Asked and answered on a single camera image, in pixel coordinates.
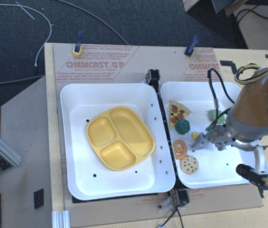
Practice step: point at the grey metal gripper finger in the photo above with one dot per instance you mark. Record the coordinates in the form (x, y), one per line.
(220, 147)
(200, 142)

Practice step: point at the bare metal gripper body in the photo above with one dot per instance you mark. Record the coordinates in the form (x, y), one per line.
(222, 135)

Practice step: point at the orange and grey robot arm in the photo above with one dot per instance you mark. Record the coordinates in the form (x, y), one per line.
(252, 103)

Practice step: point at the small yellow ball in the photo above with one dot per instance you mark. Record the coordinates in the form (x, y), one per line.
(194, 135)

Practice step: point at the light green broccoli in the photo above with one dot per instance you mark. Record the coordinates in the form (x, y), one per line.
(216, 115)

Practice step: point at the orange pretzel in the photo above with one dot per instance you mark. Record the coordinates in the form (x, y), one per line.
(179, 151)

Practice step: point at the dark green broccoli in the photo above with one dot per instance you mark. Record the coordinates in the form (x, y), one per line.
(182, 126)

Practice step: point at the white plastic tray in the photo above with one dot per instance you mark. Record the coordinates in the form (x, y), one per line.
(81, 174)
(219, 170)

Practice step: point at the tan chocolate chip biscuit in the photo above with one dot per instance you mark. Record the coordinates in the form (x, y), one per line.
(189, 164)

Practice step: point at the thin black rod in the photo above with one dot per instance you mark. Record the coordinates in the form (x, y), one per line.
(169, 136)

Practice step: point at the toy pizza slice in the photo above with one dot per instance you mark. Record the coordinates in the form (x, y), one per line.
(175, 111)

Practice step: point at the yellow divided plate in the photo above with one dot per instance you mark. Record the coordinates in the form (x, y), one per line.
(124, 136)

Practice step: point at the brown cardboard board red print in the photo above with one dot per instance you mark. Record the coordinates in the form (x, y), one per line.
(105, 63)

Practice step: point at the black cylinder on white bracket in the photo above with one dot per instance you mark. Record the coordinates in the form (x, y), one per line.
(250, 172)

